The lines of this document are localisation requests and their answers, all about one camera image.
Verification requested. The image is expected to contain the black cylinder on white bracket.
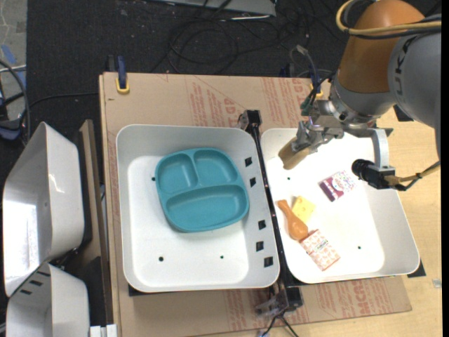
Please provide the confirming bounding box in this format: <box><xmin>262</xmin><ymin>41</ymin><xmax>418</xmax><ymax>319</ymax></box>
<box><xmin>351</xmin><ymin>127</ymin><xmax>396</xmax><ymax>190</ymax></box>

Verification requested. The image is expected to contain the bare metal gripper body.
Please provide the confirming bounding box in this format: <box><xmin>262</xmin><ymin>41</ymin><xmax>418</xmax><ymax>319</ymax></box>
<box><xmin>307</xmin><ymin>99</ymin><xmax>356</xmax><ymax>144</ymax></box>

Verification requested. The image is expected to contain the white plastic tray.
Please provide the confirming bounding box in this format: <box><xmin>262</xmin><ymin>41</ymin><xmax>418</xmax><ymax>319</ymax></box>
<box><xmin>115</xmin><ymin>124</ymin><xmax>281</xmax><ymax>293</ymax></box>
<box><xmin>260</xmin><ymin>127</ymin><xmax>421</xmax><ymax>284</ymax></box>

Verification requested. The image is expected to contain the yellow cheese wedge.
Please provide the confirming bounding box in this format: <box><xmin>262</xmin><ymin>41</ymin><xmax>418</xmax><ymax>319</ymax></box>
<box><xmin>291</xmin><ymin>195</ymin><xmax>316</xmax><ymax>225</ymax></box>

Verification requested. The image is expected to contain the black block with thin wires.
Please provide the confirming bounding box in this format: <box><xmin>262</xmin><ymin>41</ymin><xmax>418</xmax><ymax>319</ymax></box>
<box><xmin>240</xmin><ymin>109</ymin><xmax>262</xmax><ymax>131</ymax></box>
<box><xmin>255</xmin><ymin>285</ymin><xmax>304</xmax><ymax>318</ymax></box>

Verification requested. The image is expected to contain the orange toy chicken drumstick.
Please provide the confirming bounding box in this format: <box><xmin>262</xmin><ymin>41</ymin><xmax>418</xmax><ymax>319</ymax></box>
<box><xmin>277</xmin><ymin>199</ymin><xmax>309</xmax><ymax>240</ymax></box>

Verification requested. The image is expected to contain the brown cardboard board red print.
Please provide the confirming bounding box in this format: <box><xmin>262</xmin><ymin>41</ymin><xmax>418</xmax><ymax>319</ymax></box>
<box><xmin>99</xmin><ymin>71</ymin><xmax>413</xmax><ymax>337</ymax></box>

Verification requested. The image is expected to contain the pink patterned carton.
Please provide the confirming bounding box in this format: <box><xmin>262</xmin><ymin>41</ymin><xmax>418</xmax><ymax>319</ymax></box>
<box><xmin>300</xmin><ymin>229</ymin><xmax>341</xmax><ymax>272</ymax></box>

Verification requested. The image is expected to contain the blue divided plate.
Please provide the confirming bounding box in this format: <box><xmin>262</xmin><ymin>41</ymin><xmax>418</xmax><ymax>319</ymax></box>
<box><xmin>154</xmin><ymin>147</ymin><xmax>250</xmax><ymax>234</ymax></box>

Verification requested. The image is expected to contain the purple and white carton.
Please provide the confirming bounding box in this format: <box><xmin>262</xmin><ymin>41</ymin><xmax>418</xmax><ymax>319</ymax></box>
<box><xmin>318</xmin><ymin>170</ymin><xmax>357</xmax><ymax>202</ymax></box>

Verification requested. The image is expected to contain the thin black rod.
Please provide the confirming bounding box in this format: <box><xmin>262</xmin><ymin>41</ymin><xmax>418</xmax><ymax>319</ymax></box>
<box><xmin>249</xmin><ymin>126</ymin><xmax>299</xmax><ymax>289</ymax></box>

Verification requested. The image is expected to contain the tan toy bread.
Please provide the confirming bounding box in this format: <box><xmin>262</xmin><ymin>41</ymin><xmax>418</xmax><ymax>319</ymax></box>
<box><xmin>278</xmin><ymin>137</ymin><xmax>314</xmax><ymax>171</ymax></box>

